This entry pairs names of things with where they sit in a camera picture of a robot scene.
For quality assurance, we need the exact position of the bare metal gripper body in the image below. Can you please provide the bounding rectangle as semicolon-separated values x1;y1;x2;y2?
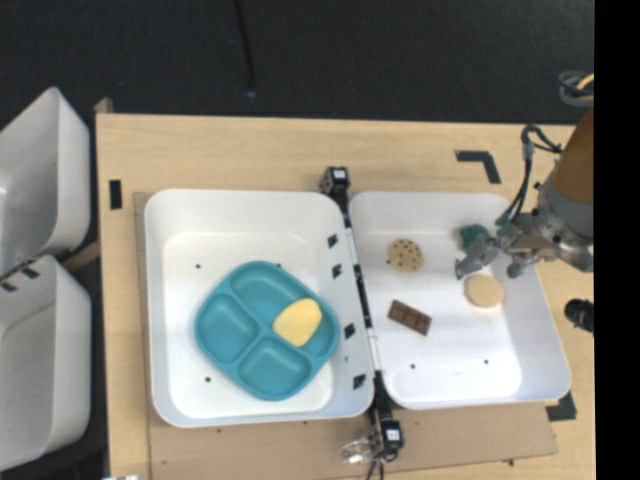
496;212;595;273

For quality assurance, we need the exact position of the green toy broccoli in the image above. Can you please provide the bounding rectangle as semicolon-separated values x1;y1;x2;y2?
458;223;494;250

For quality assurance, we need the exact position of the plain beige round biscuit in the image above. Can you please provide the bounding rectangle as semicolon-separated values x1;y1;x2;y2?
463;273;506;310

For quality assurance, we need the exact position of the chocolate chip biscuit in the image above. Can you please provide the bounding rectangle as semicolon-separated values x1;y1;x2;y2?
386;237;425;273

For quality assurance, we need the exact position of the brown chocolate bar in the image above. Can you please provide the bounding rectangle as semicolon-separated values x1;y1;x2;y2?
387;298;433;338

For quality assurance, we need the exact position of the white plastic tray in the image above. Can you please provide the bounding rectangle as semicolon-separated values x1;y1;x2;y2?
143;188;377;429
347;190;573;412

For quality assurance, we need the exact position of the yellow oval toy bread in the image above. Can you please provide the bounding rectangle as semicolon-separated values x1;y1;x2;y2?
272;297;323;348

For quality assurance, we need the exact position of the blue divided plate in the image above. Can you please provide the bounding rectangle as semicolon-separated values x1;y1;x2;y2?
193;259;342;403

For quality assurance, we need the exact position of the black block with thin wires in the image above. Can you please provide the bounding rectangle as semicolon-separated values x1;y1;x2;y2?
370;411;406;463
318;165;352;195

